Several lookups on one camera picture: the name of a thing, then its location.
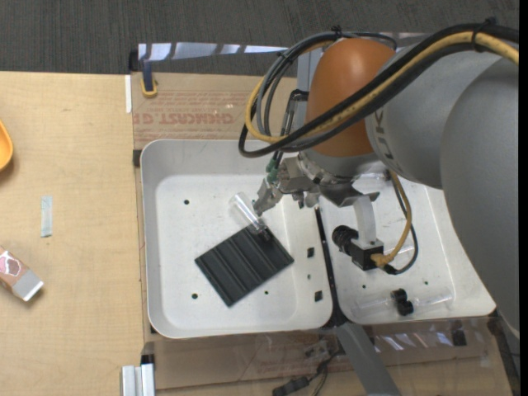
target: wire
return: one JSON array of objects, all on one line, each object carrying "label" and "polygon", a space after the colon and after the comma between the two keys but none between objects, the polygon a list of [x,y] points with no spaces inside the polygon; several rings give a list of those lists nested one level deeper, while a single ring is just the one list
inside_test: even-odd
[{"label": "wire", "polygon": [[389,264],[398,255],[398,252],[402,248],[405,239],[407,239],[407,236],[409,235],[409,231],[411,230],[411,224],[413,222],[413,213],[411,212],[411,205],[409,204],[409,200],[407,198],[407,195],[405,194],[405,190],[403,189],[402,182],[399,180],[398,175],[392,171],[390,171],[390,177],[394,181],[394,185],[396,185],[396,187],[398,188],[398,192],[402,196],[403,204],[405,205],[405,210],[407,211],[407,214],[405,215],[406,222],[405,227],[402,231],[402,236],[398,240],[396,247],[394,247],[391,253],[387,255],[377,253],[372,254],[370,256],[370,259],[375,263],[377,267],[383,267]]},{"label": "wire", "polygon": [[319,47],[330,45],[341,38],[359,38],[359,37],[376,38],[378,40],[385,40],[391,44],[391,47],[394,50],[396,50],[396,47],[397,47],[397,43],[393,38],[383,35],[383,34],[372,33],[372,32],[341,32],[341,31],[337,33],[336,31],[333,31],[333,32],[323,32],[320,34],[312,35],[308,38],[305,38],[304,40],[301,40],[299,43],[290,47],[285,52],[279,53],[279,58],[273,63],[273,65],[268,69],[266,75],[264,76],[262,87],[259,89],[257,97],[256,97],[257,105],[255,106],[255,112],[257,113],[257,127],[260,133],[268,134],[268,135],[271,134],[269,130],[269,125],[266,125],[266,122],[263,124],[262,118],[261,118],[262,100],[270,84],[273,83],[272,89],[270,91],[270,95],[268,96],[268,101],[266,102],[266,106],[268,107],[267,109],[268,114],[269,114],[270,99],[272,99],[273,94],[275,93],[275,88],[278,86],[278,82],[281,80],[282,76],[284,76],[287,68],[289,68],[301,54],[308,53],[309,51],[315,50]]},{"label": "wire", "polygon": [[[350,105],[348,105],[344,110],[338,112],[336,115],[333,115],[329,120],[324,121],[323,123],[320,123],[319,125],[314,126],[313,128],[310,128],[310,131],[307,134],[314,134],[321,130],[325,130],[329,126],[335,125],[336,123],[345,120],[351,116],[353,116],[355,113],[357,113],[365,104],[371,102],[373,99],[375,99],[386,87],[388,87],[395,79],[397,79],[401,74],[405,73],[409,68],[412,66],[415,66],[419,62],[421,62],[423,59],[425,59],[427,56],[434,54],[435,52],[444,49],[445,47],[448,47],[450,45],[457,45],[457,44],[472,44],[472,40],[475,38],[475,42],[478,45],[481,45],[489,50],[491,50],[494,53],[497,53],[501,55],[502,57],[505,57],[509,60],[511,60],[514,64],[519,64],[519,51],[510,45],[504,43],[503,41],[500,41],[496,39],[495,37],[479,32],[475,37],[473,32],[460,32],[453,35],[449,35],[445,38],[442,38],[435,42],[432,45],[429,45],[425,50],[423,50],[420,54],[414,56],[408,63],[406,63],[402,68],[396,72],[393,76],[387,78],[384,80],[375,90],[370,92],[364,97],[359,98],[357,101],[352,102]],[[247,102],[246,105],[246,127],[249,130],[249,132],[255,137],[260,140],[269,142],[269,143],[276,143],[281,140],[280,136],[268,136],[265,134],[260,134],[252,125],[251,122],[251,107],[252,102],[254,100],[254,96],[260,91],[260,85],[262,83],[259,83],[259,88],[256,88],[254,92],[252,93],[252,96]]]},{"label": "wire", "polygon": [[328,378],[328,367],[324,367],[323,369],[323,377],[321,377],[321,380],[317,383],[317,386],[313,390],[312,396],[318,396],[321,392],[321,389],[323,388],[324,384],[326,383]]},{"label": "wire", "polygon": [[[302,138],[302,137],[305,136],[308,132],[310,132],[310,130],[313,129],[315,126],[321,125],[326,120],[331,119],[332,116],[336,115],[340,111],[343,111],[354,101],[357,101],[359,98],[364,97],[370,92],[372,92],[373,90],[375,90],[375,88],[379,86],[384,80],[386,80],[387,78],[390,78],[391,75],[397,73],[406,63],[408,63],[412,59],[412,57],[416,56],[417,54],[420,54],[423,50],[425,50],[428,46],[430,46],[431,43],[435,43],[441,38],[452,35],[454,33],[458,33],[461,31],[466,31],[466,32],[474,31],[476,28],[480,28],[481,31],[485,29],[486,33],[489,33],[490,35],[493,35],[497,37],[498,39],[507,40],[512,43],[518,44],[519,31],[513,30],[511,28],[507,28],[505,26],[486,25],[485,28],[481,28],[481,24],[464,24],[464,25],[451,26],[433,35],[430,35],[425,40],[423,40],[422,42],[412,47],[404,56],[395,60],[393,64],[390,64],[390,66],[388,66],[384,71],[382,71],[375,79],[373,79],[371,82],[365,85],[361,90],[359,90],[352,96],[348,97],[347,99],[341,101],[340,103],[335,105],[333,108],[323,113],[321,116],[317,117],[316,119],[312,120],[308,124],[292,132],[291,134],[284,137],[277,143],[270,144],[265,148],[260,148],[260,149],[253,150],[253,151],[247,151],[244,147],[245,147],[246,138],[248,136],[248,128],[244,124],[242,132],[238,140],[238,151],[246,158],[257,158],[257,157],[261,157],[263,155],[272,153],[278,149],[284,149],[285,152],[298,151],[299,149],[296,147],[299,145],[299,143],[303,143],[305,148],[309,148],[309,146],[315,145],[314,140],[323,142],[323,140],[328,139],[331,136],[334,136],[339,130],[344,130],[347,126],[353,125],[357,121],[367,117],[369,114],[371,114],[372,111],[375,111],[378,108],[380,108],[384,104],[383,103],[384,99],[386,99],[387,101],[391,97],[394,97],[395,95],[397,95],[415,77],[417,77],[421,72],[423,72],[425,68],[430,66],[436,60],[448,54],[453,54],[459,51],[475,50],[475,46],[473,42],[452,45],[452,46],[449,46],[443,50],[440,50],[428,56],[427,58],[424,59],[423,62],[410,68],[409,71],[407,71],[406,73],[403,73],[400,79],[396,79],[394,83],[391,86],[389,86],[387,90],[385,90],[385,92],[382,92],[378,97],[375,98],[374,101],[367,104],[363,109],[360,109],[353,117],[351,117],[348,120],[345,120],[343,124],[337,126],[337,128],[335,128],[334,130],[329,130],[328,132],[325,132],[321,136],[315,137],[312,139]],[[406,82],[401,82],[402,78],[408,78],[408,80]],[[252,112],[250,114],[250,120],[255,113],[255,106],[253,105],[251,108],[252,108]]]},{"label": "wire", "polygon": [[[306,101],[308,99],[308,92],[295,89],[290,94],[290,99],[286,106],[285,114],[282,119],[282,127],[280,128],[280,135],[287,135],[291,131],[293,124],[293,119],[295,115],[295,109],[297,107],[298,101]],[[278,169],[281,164],[283,151],[275,151],[273,154],[273,159],[276,160],[275,168]]]},{"label": "wire", "polygon": [[[392,177],[390,178],[390,181],[393,184],[394,193],[396,194],[396,197],[398,199],[399,206],[402,209],[403,215],[407,217],[407,210],[405,210],[405,205],[403,203],[402,196],[399,193],[398,187],[396,186],[396,183],[394,183],[394,181],[392,180]],[[418,258],[418,239],[417,239],[416,231],[414,230],[413,224],[411,224],[411,235],[412,235],[412,242],[414,244],[414,252],[412,254],[411,259],[405,266],[399,269],[396,269],[392,267],[390,264],[387,264],[386,266],[384,266],[384,270],[386,273],[390,275],[394,275],[394,276],[403,274],[405,271],[408,271],[416,262]]]}]

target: black cable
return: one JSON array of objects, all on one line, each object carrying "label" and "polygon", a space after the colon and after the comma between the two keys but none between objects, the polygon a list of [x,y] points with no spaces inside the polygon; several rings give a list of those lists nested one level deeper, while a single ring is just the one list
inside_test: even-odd
[{"label": "black cable", "polygon": [[[359,100],[360,98],[364,97],[365,95],[368,95],[370,92],[372,92],[374,89],[376,89],[381,83],[383,83],[386,79],[392,77],[396,72],[398,72],[406,63],[408,63],[409,60],[414,58],[416,55],[420,54],[424,49],[426,49],[430,45],[434,44],[438,40],[441,40],[441,39],[445,38],[448,35],[456,34],[456,33],[459,33],[459,32],[464,32],[464,31],[466,31],[466,32],[467,31],[473,31],[477,27],[481,28],[481,30],[480,30],[481,32],[485,32],[485,33],[487,33],[489,35],[493,35],[493,36],[495,36],[495,37],[497,37],[499,39],[509,40],[511,42],[517,42],[518,43],[518,40],[519,40],[518,31],[517,30],[513,30],[511,28],[504,27],[504,26],[486,25],[485,27],[483,27],[482,24],[466,24],[466,25],[452,26],[450,28],[446,28],[446,29],[444,29],[442,31],[439,31],[439,32],[431,35],[430,37],[426,38],[424,41],[422,41],[421,43],[417,44],[415,47],[410,49],[404,56],[402,56],[400,59],[395,60],[393,64],[388,66],[383,72],[381,72],[375,79],[373,79],[371,82],[369,82],[361,90],[359,90],[358,92],[356,92],[352,96],[346,98],[345,100],[341,101],[340,103],[335,105],[333,108],[331,108],[330,110],[328,110],[325,113],[323,113],[321,116],[319,116],[316,119],[310,121],[308,124],[304,125],[303,127],[299,128],[298,130],[296,130],[292,134],[289,134],[288,136],[286,136],[285,138],[281,139],[280,141],[278,141],[276,143],[268,145],[267,147],[261,148],[261,149],[259,149],[257,151],[251,151],[251,152],[246,151],[244,146],[245,146],[245,140],[246,140],[246,138],[248,136],[248,129],[244,125],[243,130],[242,130],[242,132],[240,134],[240,139],[238,141],[238,150],[239,150],[239,152],[244,157],[256,158],[256,157],[261,157],[262,155],[269,154],[269,153],[271,153],[273,151],[276,151],[277,149],[281,149],[281,148],[285,147],[287,144],[294,143],[298,138],[308,134],[311,130],[313,130],[316,127],[320,126],[322,123],[326,122],[327,120],[332,119],[335,115],[337,115],[338,113],[342,112],[344,109],[346,109],[348,106],[353,104],[355,101]],[[458,49],[457,51],[460,51],[459,45],[452,45],[452,46],[446,47],[444,49],[445,51],[439,51],[438,52],[439,54],[442,54],[441,57],[443,57],[444,55],[450,54],[450,51],[447,50],[447,49],[451,49],[451,50]],[[418,72],[420,68],[423,69],[425,64],[419,63],[417,65],[418,65],[418,67],[415,66],[416,70],[413,69],[413,72]],[[374,103],[376,103],[376,102],[379,103],[380,100],[378,100],[378,98],[375,98],[371,102],[371,105],[375,106]],[[376,110],[376,109],[372,110],[372,107],[370,105],[367,105],[367,106],[369,107],[369,111],[368,112],[366,112],[365,110],[362,110],[362,111],[358,112],[356,115],[354,115],[352,118],[348,119],[345,122],[346,125],[349,126],[349,125],[361,120],[362,118],[367,117],[372,111]],[[252,117],[254,116],[254,107],[255,107],[255,104],[253,104],[253,108],[252,108]],[[328,139],[330,136],[333,136],[333,134],[336,134],[336,132],[333,132],[333,131],[334,130],[328,131],[328,135],[326,135],[327,137],[325,139]]]},{"label": "black cable", "polygon": [[377,38],[379,40],[388,41],[390,43],[390,47],[394,51],[398,48],[398,43],[396,42],[396,40],[388,35],[378,34],[376,32],[357,32],[357,35],[365,38]]},{"label": "black cable", "polygon": [[[403,199],[400,194],[400,191],[398,187],[396,186],[396,183],[394,183],[394,180],[392,177],[390,178],[390,181],[393,184],[394,193],[396,194],[396,198],[398,198],[398,203],[399,203],[400,208],[402,209],[403,215],[407,217],[407,210],[405,210],[405,204],[403,203]],[[409,260],[409,262],[405,266],[399,269],[396,269],[393,266],[390,266],[390,264],[385,265],[383,269],[386,273],[390,275],[394,275],[394,276],[400,275],[404,273],[405,271],[407,271],[409,268],[411,268],[413,264],[415,263],[415,261],[417,260],[418,258],[418,239],[417,239],[416,231],[414,230],[413,224],[411,224],[411,235],[412,235],[412,242],[414,244],[414,254],[412,255],[412,258]]]},{"label": "black cable", "polygon": [[[280,136],[287,135],[290,133],[294,121],[295,108],[297,102],[306,101],[306,99],[308,98],[308,94],[309,93],[307,91],[301,91],[298,88],[290,93],[290,98],[288,99],[288,104],[286,106],[285,114],[282,120],[282,126],[280,128]],[[275,153],[273,154],[273,159],[276,160],[275,168],[279,168],[283,154],[283,151],[275,151]]]},{"label": "black cable", "polygon": [[275,91],[277,87],[279,86],[279,82],[281,81],[282,77],[286,74],[288,68],[290,66],[288,64],[285,64],[282,69],[277,73],[274,82],[271,85],[270,91],[268,92],[268,96],[266,99],[266,105],[264,107],[264,130],[266,134],[271,134],[270,129],[270,110],[271,110],[271,102],[273,101],[273,97],[275,96]]},{"label": "black cable", "polygon": [[410,85],[416,78],[418,78],[425,70],[430,68],[436,61],[447,55],[459,53],[461,51],[469,51],[472,49],[471,44],[459,44],[446,47],[439,50],[438,52],[431,54],[424,58],[419,64],[414,65],[406,72],[401,74],[397,79],[387,86],[373,101],[363,106],[354,116],[342,122],[340,125],[328,130],[320,135],[313,137],[310,141],[302,144],[293,144],[290,146],[284,146],[282,149],[287,153],[294,153],[302,151],[304,149],[311,148],[315,145],[332,138],[336,134],[339,134],[346,128],[354,125],[355,123],[365,119],[368,115],[384,106],[387,102],[396,97],[405,87]]},{"label": "black cable", "polygon": [[[280,387],[277,387],[273,389],[272,396],[286,396],[288,394],[292,394],[293,392],[296,392],[297,390],[303,389],[305,387],[308,387],[309,384],[314,381],[317,377],[319,377],[321,374],[327,375],[328,374],[328,364],[339,354],[341,354],[342,351],[335,351],[333,352],[330,357],[328,357],[326,360],[319,363],[317,366],[317,369],[315,371],[315,374],[311,377],[300,377],[298,379],[292,379],[288,383],[283,384]],[[318,387],[316,388],[316,393],[314,395],[318,394],[318,392],[323,387],[324,381],[326,381],[326,377],[319,382]]]},{"label": "black cable", "polygon": [[[260,132],[261,133],[265,133],[265,134],[270,134],[269,126],[268,126],[268,130],[266,130],[266,126],[262,124],[262,119],[260,117],[260,104],[261,104],[262,98],[266,94],[267,89],[269,88],[269,86],[272,83],[274,83],[276,78],[278,78],[278,76],[280,75],[280,72],[282,72],[282,74],[280,75],[280,78],[278,78],[278,81],[281,80],[281,77],[284,75],[284,72],[287,70],[287,68],[289,68],[293,64],[293,62],[295,60],[297,60],[297,58],[303,52],[305,52],[305,50],[308,50],[310,47],[313,47],[316,44],[320,44],[320,43],[326,42],[326,41],[334,41],[334,40],[337,40],[337,39],[342,38],[342,37],[345,37],[345,38],[357,38],[357,37],[362,37],[362,36],[364,36],[364,37],[375,37],[375,38],[380,39],[380,40],[387,40],[387,41],[391,42],[394,50],[396,48],[394,46],[397,45],[396,42],[394,41],[394,39],[392,39],[389,36],[386,36],[386,35],[383,35],[383,34],[379,34],[379,33],[374,33],[374,32],[341,32],[340,31],[339,35],[336,35],[335,34],[335,30],[333,30],[333,33],[328,33],[327,32],[327,33],[312,35],[311,37],[300,41],[299,43],[297,43],[293,47],[290,47],[285,52],[279,53],[279,56],[281,57],[281,59],[278,59],[271,66],[271,68],[268,70],[268,72],[266,73],[266,76],[264,77],[264,82],[261,85],[261,89],[259,91],[259,95],[258,95],[258,99],[257,99],[257,101],[258,101],[258,103],[257,103],[257,111],[258,111],[258,113],[257,113],[257,126],[258,126],[258,129],[260,130]],[[266,102],[266,106],[268,106],[268,103],[271,104],[271,97],[272,96],[268,96],[268,101]]]}]

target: orange object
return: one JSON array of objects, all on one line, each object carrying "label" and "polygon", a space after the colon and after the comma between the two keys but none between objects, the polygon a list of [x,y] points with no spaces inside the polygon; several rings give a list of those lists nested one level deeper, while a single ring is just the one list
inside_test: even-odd
[{"label": "orange object", "polygon": [[6,168],[13,156],[13,142],[0,121],[0,172]]},{"label": "orange object", "polygon": [[[304,122],[310,122],[363,88],[394,54],[394,50],[386,45],[362,38],[341,40],[331,45],[319,60],[313,74]],[[313,149],[333,157],[374,152],[366,134],[364,120]]]}]

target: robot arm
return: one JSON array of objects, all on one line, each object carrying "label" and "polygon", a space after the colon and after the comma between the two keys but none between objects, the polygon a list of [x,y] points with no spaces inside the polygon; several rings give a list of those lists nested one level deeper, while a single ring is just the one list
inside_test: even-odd
[{"label": "robot arm", "polygon": [[[353,183],[380,162],[442,189],[460,242],[519,337],[518,31],[450,31],[398,53],[358,37],[330,45],[315,69],[304,127],[267,139],[275,151],[298,151],[275,165],[254,207],[261,214],[284,194],[308,206],[320,196],[337,206],[375,200]],[[438,45],[456,34],[465,36]]]}]

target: metal bracket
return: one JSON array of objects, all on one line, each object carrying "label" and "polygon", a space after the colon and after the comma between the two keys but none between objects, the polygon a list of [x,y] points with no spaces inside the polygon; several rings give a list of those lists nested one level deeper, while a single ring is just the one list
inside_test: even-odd
[{"label": "metal bracket", "polygon": [[345,323],[336,335],[369,396],[401,395],[362,326]]},{"label": "metal bracket", "polygon": [[275,207],[281,200],[283,194],[273,183],[269,183],[266,179],[262,181],[258,192],[258,200],[253,204],[253,209],[258,216],[266,210]]},{"label": "metal bracket", "polygon": [[156,396],[154,364],[122,367],[121,396]]},{"label": "metal bracket", "polygon": [[361,247],[374,245],[376,242],[376,221],[370,197],[358,196],[352,206],[357,218],[358,243]]}]

